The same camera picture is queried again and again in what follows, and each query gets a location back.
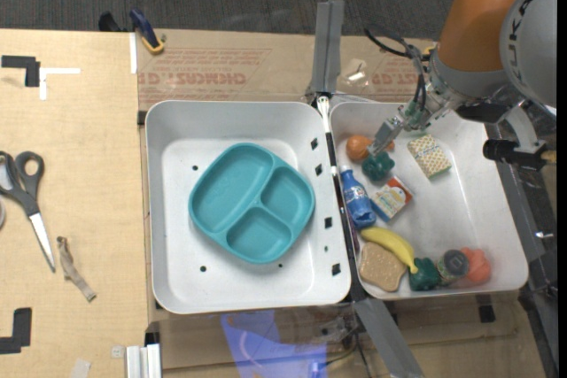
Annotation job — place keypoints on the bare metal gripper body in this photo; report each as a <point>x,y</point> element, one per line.
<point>438,95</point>

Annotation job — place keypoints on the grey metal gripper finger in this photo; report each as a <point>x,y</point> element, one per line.
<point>377,142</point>
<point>393,132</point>

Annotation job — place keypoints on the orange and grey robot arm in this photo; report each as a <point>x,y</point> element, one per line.
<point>478,26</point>

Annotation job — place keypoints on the green toy broccoli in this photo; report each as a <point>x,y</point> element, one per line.
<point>378,167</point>
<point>424,275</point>

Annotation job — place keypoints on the yellow green patterned packet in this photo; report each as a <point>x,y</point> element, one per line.
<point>429,157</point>

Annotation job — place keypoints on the white and red carton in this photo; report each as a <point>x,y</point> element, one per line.
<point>392,198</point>

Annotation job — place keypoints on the blue plastic bottle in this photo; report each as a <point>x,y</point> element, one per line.
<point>355,199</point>

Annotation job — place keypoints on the small clear plastic packet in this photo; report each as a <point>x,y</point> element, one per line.
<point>354,73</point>

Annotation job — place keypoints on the yellow banana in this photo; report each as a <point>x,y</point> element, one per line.
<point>392,241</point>

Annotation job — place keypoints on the white plastic tray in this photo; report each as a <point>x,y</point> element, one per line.
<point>469,217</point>
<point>177,279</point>

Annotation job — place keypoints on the tan bread slice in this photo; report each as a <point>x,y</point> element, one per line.
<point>381,269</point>

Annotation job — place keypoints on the small grey-topped can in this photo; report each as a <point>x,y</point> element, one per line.
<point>452,264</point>

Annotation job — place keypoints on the teal divided plate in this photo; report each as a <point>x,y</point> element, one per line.
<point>239,190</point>

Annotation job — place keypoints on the brown cardboard board red print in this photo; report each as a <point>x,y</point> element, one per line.
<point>248,71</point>

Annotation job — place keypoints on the orange lumpy toy food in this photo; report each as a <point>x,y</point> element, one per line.
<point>478,265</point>

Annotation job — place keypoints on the grey cloth strip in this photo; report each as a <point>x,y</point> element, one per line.
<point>71,265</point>

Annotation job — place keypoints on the black cylinder on white bracket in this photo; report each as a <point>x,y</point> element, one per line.
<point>509,149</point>

